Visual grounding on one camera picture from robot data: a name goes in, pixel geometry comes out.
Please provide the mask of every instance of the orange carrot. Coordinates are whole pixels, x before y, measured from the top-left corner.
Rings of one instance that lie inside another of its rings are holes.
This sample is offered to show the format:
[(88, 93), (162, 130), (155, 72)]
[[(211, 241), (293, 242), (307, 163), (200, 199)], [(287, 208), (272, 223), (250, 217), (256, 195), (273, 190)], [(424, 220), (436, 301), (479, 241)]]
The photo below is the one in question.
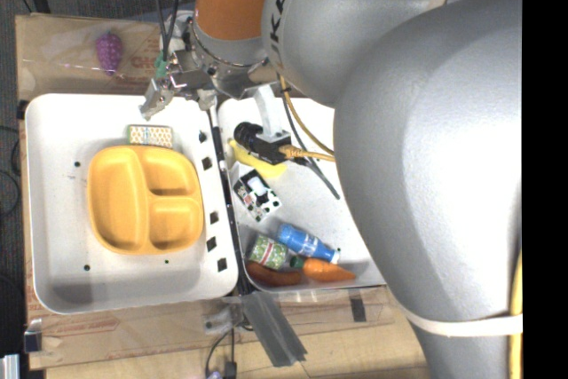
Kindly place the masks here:
[(356, 278), (355, 273), (315, 257), (307, 257), (306, 259), (294, 257), (292, 263), (293, 267), (302, 268), (302, 272), (307, 277), (317, 281), (344, 281)]
[(297, 271), (276, 272), (256, 262), (248, 262), (246, 267), (250, 278), (261, 284), (275, 288), (280, 286), (294, 286), (302, 280), (302, 274)]

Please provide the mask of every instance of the white tray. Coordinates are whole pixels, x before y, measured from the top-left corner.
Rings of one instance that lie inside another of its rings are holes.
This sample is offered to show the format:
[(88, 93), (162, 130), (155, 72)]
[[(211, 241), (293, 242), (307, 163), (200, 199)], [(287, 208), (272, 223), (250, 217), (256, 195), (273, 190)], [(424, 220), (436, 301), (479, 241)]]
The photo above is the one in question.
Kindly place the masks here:
[[(293, 99), (293, 103), (296, 111), (316, 138), (325, 145), (333, 147), (333, 119), (335, 111), (311, 99)], [(282, 127), (284, 130), (290, 131), (282, 103), (277, 103), (276, 109), (280, 113)], [(233, 150), (228, 145), (228, 141), (233, 137), (234, 128), (241, 122), (252, 122), (262, 125), (260, 114), (253, 99), (241, 101), (229, 99), (218, 109), (218, 118), (227, 156), (227, 165), (231, 168), (234, 164), (234, 158)], [(322, 152), (299, 128), (298, 133), (309, 150)], [(298, 146), (295, 138), (293, 138), (292, 143)], [(263, 233), (268, 237), (275, 238), (280, 224), (290, 223), (304, 229), (308, 233), (316, 235), (329, 247), (333, 249), (340, 248), (341, 257), (339, 265), (354, 272), (357, 275), (357, 279), (334, 283), (322, 283), (304, 279), (297, 286), (285, 288), (268, 288), (250, 279), (255, 286), (263, 291), (281, 293), (330, 288), (363, 288), (385, 284), (383, 276), (379, 272), (351, 217), (343, 197), (335, 164), (333, 162), (319, 161), (318, 165), (341, 195), (341, 200), (338, 201), (311, 170), (294, 163), (288, 163), (288, 169), (280, 176), (266, 179), (266, 183), (280, 197), (282, 206), (274, 212), (273, 216), (262, 220), (260, 223), (250, 216), (242, 202), (233, 193), (233, 205), (239, 229), (241, 251), (243, 255), (246, 254), (248, 246), (253, 241), (256, 233)]]
[[(28, 106), (34, 288), (53, 312), (189, 302), (221, 297), (234, 288), (238, 267), (209, 118), (196, 103), (173, 99), (146, 123), (138, 111), (143, 102), (144, 97), (135, 96), (48, 94)], [(92, 233), (86, 199), (89, 163), (103, 148), (126, 144), (131, 124), (170, 126), (174, 149), (197, 170), (205, 226), (189, 249), (120, 255), (104, 248)], [(207, 170), (205, 159), (212, 164)]]

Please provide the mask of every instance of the blue bottle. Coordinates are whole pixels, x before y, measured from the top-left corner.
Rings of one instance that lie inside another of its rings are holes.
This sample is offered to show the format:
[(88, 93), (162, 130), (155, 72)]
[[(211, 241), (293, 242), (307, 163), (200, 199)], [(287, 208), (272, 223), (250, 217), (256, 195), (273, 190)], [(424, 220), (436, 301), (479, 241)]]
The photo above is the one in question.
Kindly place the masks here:
[(292, 225), (283, 224), (278, 229), (278, 241), (298, 255), (317, 257), (332, 264), (339, 261), (339, 251), (326, 247), (323, 242), (304, 231), (296, 229)]

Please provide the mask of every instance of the yellow plate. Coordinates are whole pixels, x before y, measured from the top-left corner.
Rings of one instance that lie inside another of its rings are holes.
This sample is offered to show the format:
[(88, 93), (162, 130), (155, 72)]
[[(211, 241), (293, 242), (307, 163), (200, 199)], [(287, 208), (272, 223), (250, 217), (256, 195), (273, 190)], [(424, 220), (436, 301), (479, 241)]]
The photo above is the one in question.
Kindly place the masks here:
[(197, 172), (182, 154), (155, 146), (116, 146), (92, 159), (87, 183), (92, 230), (128, 255), (171, 253), (203, 229)]

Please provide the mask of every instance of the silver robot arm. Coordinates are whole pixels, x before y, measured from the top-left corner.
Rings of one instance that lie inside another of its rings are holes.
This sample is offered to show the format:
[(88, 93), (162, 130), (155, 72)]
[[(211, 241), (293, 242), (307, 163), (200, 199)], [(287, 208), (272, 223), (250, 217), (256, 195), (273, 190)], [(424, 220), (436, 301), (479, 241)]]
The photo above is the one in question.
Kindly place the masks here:
[(416, 321), (509, 313), (521, 249), (522, 0), (264, 0), (258, 15), (245, 0), (228, 12), (242, 23), (227, 34), (211, 20), (215, 2), (198, 0), (188, 23), (188, 89), (239, 99), (264, 71), (334, 107), (343, 193), (418, 318), (432, 378), (509, 377), (505, 334), (441, 336)]

